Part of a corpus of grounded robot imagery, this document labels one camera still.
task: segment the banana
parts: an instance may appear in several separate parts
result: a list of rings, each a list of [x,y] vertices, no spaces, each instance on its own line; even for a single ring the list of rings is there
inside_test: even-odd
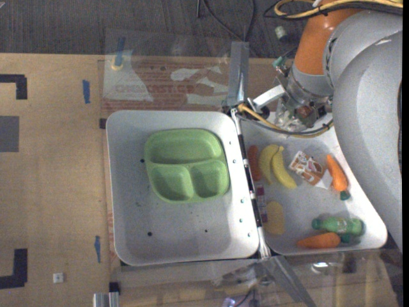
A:
[[[273,156],[271,165],[273,173],[278,181],[288,189],[294,189],[297,187],[294,179],[288,174],[286,167],[284,166],[284,160],[282,158],[282,152],[284,147],[280,146],[279,151]]]
[[[260,167],[261,174],[267,180],[268,184],[273,183],[271,176],[271,165],[273,156],[279,151],[279,146],[268,145],[260,152],[258,157],[258,166]]]

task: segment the toy carrot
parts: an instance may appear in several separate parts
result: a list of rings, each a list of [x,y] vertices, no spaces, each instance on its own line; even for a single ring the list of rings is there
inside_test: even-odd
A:
[[[310,249],[325,249],[335,248],[341,243],[341,238],[334,232],[327,232],[324,234],[314,235],[297,241],[298,247]]]
[[[337,191],[346,191],[348,188],[348,179],[340,165],[332,158],[331,155],[327,155],[328,170],[332,176],[332,186]]]
[[[253,177],[253,181],[260,181],[261,180],[261,170],[258,165],[258,147],[252,145],[249,147],[247,151],[247,158],[249,160],[251,175]]]

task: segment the bottle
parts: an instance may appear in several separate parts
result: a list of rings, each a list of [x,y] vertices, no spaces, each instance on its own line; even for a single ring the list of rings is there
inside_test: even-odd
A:
[[[315,230],[326,230],[337,234],[362,235],[364,223],[357,218],[328,217],[327,219],[313,219],[311,224]]]

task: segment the green divided plate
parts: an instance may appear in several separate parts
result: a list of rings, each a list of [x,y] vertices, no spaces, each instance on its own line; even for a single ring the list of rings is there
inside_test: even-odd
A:
[[[192,203],[222,196],[229,189],[223,147],[208,130],[163,130],[144,147],[149,180],[169,203]]]

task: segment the transparent plastic sheet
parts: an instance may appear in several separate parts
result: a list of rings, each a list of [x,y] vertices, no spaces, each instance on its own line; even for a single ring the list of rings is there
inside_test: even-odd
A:
[[[221,111],[230,44],[221,38],[107,30],[101,117],[124,109]]]

